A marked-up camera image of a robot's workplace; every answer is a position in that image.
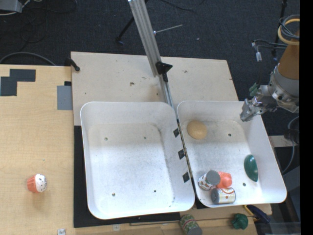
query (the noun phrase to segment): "black cable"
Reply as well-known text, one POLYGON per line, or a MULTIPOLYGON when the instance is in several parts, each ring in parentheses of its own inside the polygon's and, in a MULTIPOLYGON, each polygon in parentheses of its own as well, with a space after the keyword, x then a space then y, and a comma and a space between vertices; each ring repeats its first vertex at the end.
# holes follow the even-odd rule
POLYGON ((257 87, 256 88, 259 88, 260 87, 260 85, 261 85, 261 81, 262 81, 262 65, 261 65, 261 62, 258 62, 259 63, 259 78, 258 78, 258 80, 257 80, 257 82, 256 82, 256 85, 257 85, 257 87))
MULTIPOLYGON (((282 18, 284 16, 285 8, 287 7, 287 4, 288 4, 287 0, 283 0, 283 2, 282 2, 282 10, 280 12, 280 18, 282 18)), ((276 32, 275 43, 278 43, 278 39, 279 39, 279 37, 278 37, 278 34, 276 32)), ((272 56, 273 56, 274 60, 277 61, 277 53, 276 53, 275 49, 272 50, 272 56)))
POLYGON ((286 44, 278 44, 278 43, 271 43, 269 41, 266 41, 266 40, 263 40, 263 39, 256 39, 256 40, 253 40, 254 43, 256 42, 262 42, 262 43, 266 43, 268 45, 272 45, 272 46, 282 46, 282 47, 287 47, 286 44))
POLYGON ((269 48, 269 49, 286 49, 286 47, 280 47, 280 46, 266 46, 266 45, 257 45, 256 46, 256 49, 257 51, 259 52, 259 47, 262 47, 262 48, 269 48))
MULTIPOLYGON (((29 43, 38 43, 43 40, 48 32, 48 12, 58 13, 58 14, 66 14, 76 10, 77 1, 76 0, 67 0, 71 2, 71 6, 69 5, 69 9, 65 11, 55 10, 49 8, 49 2, 51 0, 43 0, 41 4, 42 7, 33 7, 34 3, 28 3, 22 13, 15 14, 18 15, 19 20, 22 22, 22 26, 19 29, 20 38, 24 41, 23 46, 18 50, 21 52, 29 43), (41 19, 42 14, 35 13, 35 10, 42 10, 45 12, 43 15, 43 19, 41 19)), ((0 36, 0 39, 3 38, 4 35, 13 34, 13 27, 8 27, 4 30, 3 34, 0 36)))
POLYGON ((205 0, 202 0, 198 5, 196 5, 196 6, 192 7, 192 8, 182 8, 182 7, 176 5, 176 4, 172 3, 172 2, 166 1, 166 0, 160 0, 160 1, 165 2, 165 3, 167 3, 167 4, 171 5, 171 6, 174 6, 175 8, 181 9, 181 10, 193 10, 193 9, 199 7, 201 4, 203 4, 205 2, 205 0))
POLYGON ((32 56, 36 56, 36 57, 39 57, 39 58, 41 58, 41 59, 44 59, 45 61, 47 61, 48 63, 50 63, 50 64, 52 64, 53 66, 56 66, 53 62, 51 62, 49 59, 47 59, 47 58, 45 58, 45 57, 43 57, 43 56, 41 56, 41 55, 38 55, 38 54, 35 54, 35 53, 31 53, 31 52, 14 52, 14 53, 11 53, 11 54, 8 54, 8 55, 6 55, 6 56, 4 56, 4 57, 2 57, 1 59, 0 59, 0 64, 5 60, 5 59, 7 59, 8 57, 11 57, 11 56, 13 56, 13 55, 18 55, 18 54, 27 54, 27 55, 32 55, 32 56))
POLYGON ((289 163, 288 165, 285 167, 285 169, 282 170, 282 175, 284 175, 286 173, 286 171, 289 169, 289 167, 291 166, 292 162, 293 162, 293 159, 294 159, 294 155, 295 155, 295 147, 296 145, 294 144, 294 142, 292 142, 292 152, 291 152, 291 157, 290 157, 290 160, 289 160, 289 163))
POLYGON ((291 16, 288 16, 288 17, 284 17, 284 18, 281 18, 279 20, 280 24, 281 24, 281 33, 282 35, 285 35, 289 38, 293 38, 295 40, 298 40, 300 41, 300 36, 297 36, 295 34, 293 34, 287 27, 286 27, 286 22, 289 21, 289 20, 292 20, 292 19, 300 19, 300 15, 291 15, 291 16))

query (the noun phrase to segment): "small cylinder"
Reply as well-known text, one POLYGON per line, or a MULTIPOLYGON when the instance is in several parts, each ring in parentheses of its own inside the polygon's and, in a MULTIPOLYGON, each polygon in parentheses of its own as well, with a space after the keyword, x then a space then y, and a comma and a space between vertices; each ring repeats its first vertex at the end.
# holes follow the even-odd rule
POLYGON ((198 179, 198 185, 202 190, 210 190, 213 186, 221 181, 221 177, 217 171, 210 170, 198 179))
POLYGON ((180 226, 187 235, 202 235, 202 229, 199 227, 195 218, 187 214, 180 219, 180 226))
POLYGON ((211 200, 214 204, 229 204, 236 200, 235 190, 233 188, 213 188, 211 200))

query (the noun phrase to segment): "tan tabletop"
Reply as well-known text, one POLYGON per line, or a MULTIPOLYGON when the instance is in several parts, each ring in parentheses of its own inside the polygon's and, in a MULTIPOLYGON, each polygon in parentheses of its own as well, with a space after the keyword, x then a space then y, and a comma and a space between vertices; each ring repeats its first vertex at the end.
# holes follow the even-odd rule
MULTIPOLYGON (((178 222, 74 228, 74 117, 72 110, 57 109, 57 86, 72 81, 72 68, 0 65, 0 77, 9 76, 10 69, 35 69, 36 81, 18 82, 17 96, 0 96, 1 234, 56 235, 58 229, 65 229, 67 235, 183 234, 178 222), (47 178, 43 193, 27 190, 27 178, 37 173, 47 178)), ((258 207, 271 214, 270 204, 258 207)), ((194 215, 203 234, 257 234, 252 217, 242 206, 192 208, 186 213, 194 215), (235 213, 248 216, 245 230, 232 227, 235 213)))

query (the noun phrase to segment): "wooden table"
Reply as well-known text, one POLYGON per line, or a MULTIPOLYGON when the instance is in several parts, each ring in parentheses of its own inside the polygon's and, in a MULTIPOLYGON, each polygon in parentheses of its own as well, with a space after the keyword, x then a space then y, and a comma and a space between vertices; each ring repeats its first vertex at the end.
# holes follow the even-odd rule
MULTIPOLYGON (((76 53, 72 57, 76 57, 75 62, 82 70, 88 64, 86 56, 81 53, 76 53)), ((125 62, 126 60, 124 55, 114 54, 102 54, 97 58, 106 58, 110 62, 115 62, 116 58, 116 62, 125 62)), ((227 94, 229 100, 237 100, 226 61, 198 60, 197 62, 197 60, 193 60, 191 64, 192 60, 187 60, 189 68, 184 66, 185 62, 183 61, 180 58, 163 59, 163 62, 169 64, 174 62, 176 67, 179 65, 176 71, 173 69, 173 72, 171 70, 168 73, 174 104, 181 100, 178 95, 181 92, 177 92, 175 88, 176 83, 181 82, 179 76, 188 75, 191 78, 196 75, 190 69, 192 64, 198 64, 195 71, 201 69, 203 65, 210 64, 208 69, 211 69, 212 72, 209 72, 211 76, 206 80, 208 84, 211 84, 211 89, 218 91, 217 84, 221 84, 224 89, 227 85, 232 88, 227 94), (224 74, 224 77, 216 81, 218 77, 221 78, 220 72, 224 74)), ((54 235, 58 233, 58 229, 65 229, 67 235, 183 234, 177 221, 74 228, 73 126, 75 116, 73 110, 58 110, 57 102, 57 86, 64 85, 65 81, 72 81, 73 68, 0 65, 0 77, 8 77, 10 69, 36 70, 36 81, 18 82, 16 96, 0 96, 1 234, 54 235), (31 193, 26 186, 27 178, 37 173, 41 173, 47 178, 47 190, 43 193, 31 193)), ((146 76, 154 83, 151 74, 146 74, 146 76)), ((130 87, 130 81, 128 79, 125 81, 130 87)), ((140 84, 139 80, 133 82, 135 85, 140 84)), ((215 95, 208 97, 210 100, 220 98, 218 94, 215 95)), ((270 204, 257 206, 265 213, 271 214, 270 204)), ((242 206, 199 210, 193 207, 187 212, 182 212, 181 215, 186 213, 195 217, 203 234, 257 234, 252 217, 242 206), (243 213, 248 216, 249 225, 245 230, 236 230, 232 227, 231 220, 235 213, 243 213)))

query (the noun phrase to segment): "metal stand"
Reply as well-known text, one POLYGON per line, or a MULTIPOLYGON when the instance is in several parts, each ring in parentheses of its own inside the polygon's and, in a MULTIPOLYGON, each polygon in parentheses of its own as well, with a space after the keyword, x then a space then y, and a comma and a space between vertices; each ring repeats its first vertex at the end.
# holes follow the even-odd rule
POLYGON ((131 24, 134 21, 134 17, 132 17, 129 22, 126 24, 126 26, 124 27, 124 29, 121 31, 121 33, 116 37, 116 42, 119 44, 123 44, 123 42, 121 41, 122 36, 124 35, 124 33, 126 32, 126 30, 129 28, 129 26, 131 26, 131 24))
POLYGON ((166 74, 172 65, 165 64, 161 60, 156 38, 147 12, 146 3, 144 0, 128 0, 128 2, 132 9, 134 20, 147 54, 153 76, 159 77, 165 101, 173 107, 173 101, 166 74))

